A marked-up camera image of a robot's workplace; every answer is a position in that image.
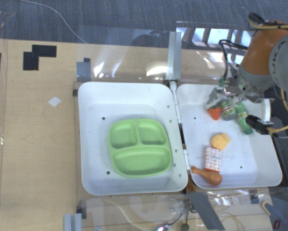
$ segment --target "gray carpet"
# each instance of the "gray carpet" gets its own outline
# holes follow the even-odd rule
[[[53,7],[90,43],[124,44],[131,29],[175,31],[176,21],[245,29],[249,12],[288,23],[288,0],[29,0]],[[16,12],[1,38],[80,42],[53,11],[16,0],[0,0],[0,11]],[[128,28],[117,34],[113,27]]]

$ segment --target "wooden table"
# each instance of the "wooden table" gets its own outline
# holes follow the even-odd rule
[[[23,71],[23,52],[32,51],[33,44],[57,46],[57,57],[40,58],[39,71]],[[76,62],[87,57],[92,67],[103,64],[104,77],[111,77],[116,66],[117,80],[143,76],[143,81],[150,81],[151,77],[146,76],[148,68],[166,62],[167,49],[0,39],[0,53],[0,231],[61,231],[64,214],[74,214],[77,205],[72,95]],[[221,76],[223,65],[209,64],[204,56],[209,55],[204,51],[183,51],[182,77],[215,82],[213,78]],[[61,100],[56,107],[48,103],[54,97]],[[268,196],[267,189],[259,191]],[[145,198],[147,203],[142,208],[156,210],[156,195]],[[100,218],[111,219],[110,225],[101,226],[104,231],[156,228],[155,223],[137,218],[133,219],[138,221],[136,226],[128,224],[122,212],[119,210],[116,215],[110,206],[103,208],[101,214],[97,205],[91,211]],[[258,205],[233,205],[226,211],[235,213],[245,230],[272,230],[269,217]],[[236,223],[226,218],[228,215],[224,213],[221,218],[226,230],[237,230]],[[189,218],[190,230],[206,230],[198,214]],[[177,222],[174,230],[179,230],[181,223]]]

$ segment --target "patterned box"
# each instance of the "patterned box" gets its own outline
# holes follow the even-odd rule
[[[206,147],[204,170],[220,172],[221,151],[212,147]]]

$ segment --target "green plate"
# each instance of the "green plate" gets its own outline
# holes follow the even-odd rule
[[[127,119],[109,130],[109,150],[115,170],[126,177],[154,176],[172,165],[172,150],[164,127],[152,119]]]

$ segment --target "yellow waffle toy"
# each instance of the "yellow waffle toy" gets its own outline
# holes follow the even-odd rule
[[[230,138],[227,134],[222,133],[215,135],[211,140],[211,145],[219,150],[223,150],[230,142]]]

